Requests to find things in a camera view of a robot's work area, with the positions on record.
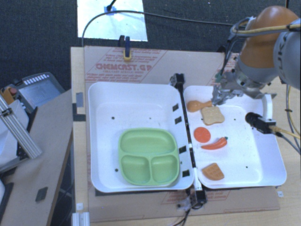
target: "black carpet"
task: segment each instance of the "black carpet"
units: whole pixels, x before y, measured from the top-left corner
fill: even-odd
[[[289,4],[298,16],[300,4],[300,0]],[[284,6],[285,0],[143,0],[145,12],[224,23],[256,16],[271,5]],[[70,47],[81,46],[77,0],[0,0],[0,14],[0,87],[15,78],[51,72],[69,89]],[[146,28],[149,41],[134,42],[133,47],[216,51],[229,35],[226,26],[150,16]],[[116,46],[117,42],[85,40],[85,44]]]

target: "green plate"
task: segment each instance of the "green plate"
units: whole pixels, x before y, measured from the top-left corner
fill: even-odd
[[[179,154],[172,134],[163,129],[126,130],[119,138],[119,166],[131,184],[168,185],[179,174]]]

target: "yellow cable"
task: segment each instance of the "yellow cable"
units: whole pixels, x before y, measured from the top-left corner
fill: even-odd
[[[257,28],[257,29],[251,29],[251,30],[236,30],[235,27],[233,26],[232,32],[238,33],[238,34],[253,34],[253,33],[258,33],[258,32],[277,31],[277,30],[283,30],[283,29],[289,30],[289,29],[295,29],[295,28],[300,28],[300,27],[301,27],[301,24],[290,24],[290,25]]]
[[[291,95],[291,86],[289,86],[289,88],[288,88],[288,109],[291,108],[291,106],[290,106],[290,104],[291,104],[290,95]],[[295,129],[296,133],[300,136],[300,132],[297,129],[297,127],[295,126],[294,121],[292,119],[292,112],[289,111],[288,116],[290,118],[290,121],[291,121],[291,124],[292,124],[293,128]]]
[[[274,131],[274,132],[282,132],[282,133],[286,133],[286,134],[291,135],[291,136],[293,136],[293,137],[295,137],[295,138],[297,138],[297,139],[300,140],[300,136],[298,136],[298,135],[296,135],[296,134],[294,134],[294,133],[292,133],[292,132],[290,132],[290,131],[283,130],[283,129],[277,127],[277,126],[269,126],[269,128],[270,128],[272,131]]]

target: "metal sheet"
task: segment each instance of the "metal sheet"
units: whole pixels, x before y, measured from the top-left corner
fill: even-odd
[[[78,37],[82,37],[87,23],[96,15],[105,12],[104,8],[113,0],[77,0],[78,3]],[[117,0],[116,10],[134,10],[143,12],[142,0]],[[94,20],[85,32],[85,38],[118,40],[121,35],[131,40],[147,41],[144,15],[110,14]]]

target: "toy red chili pepper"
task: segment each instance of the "toy red chili pepper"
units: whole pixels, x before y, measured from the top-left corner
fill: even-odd
[[[220,138],[217,142],[214,142],[212,144],[208,144],[208,145],[203,145],[201,146],[203,149],[206,150],[215,150],[215,149],[219,149],[222,148],[224,146],[226,146],[227,144],[227,137],[222,137]]]

